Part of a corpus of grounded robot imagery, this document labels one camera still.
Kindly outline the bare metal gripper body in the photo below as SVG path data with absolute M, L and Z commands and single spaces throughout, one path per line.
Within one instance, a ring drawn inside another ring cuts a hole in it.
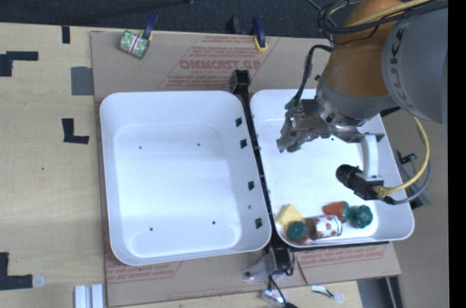
M 358 130 L 362 125 L 363 121 L 344 116 L 327 101 L 302 99 L 291 117 L 291 134 L 296 143 L 332 136 L 346 143 L 359 143 L 366 136 Z

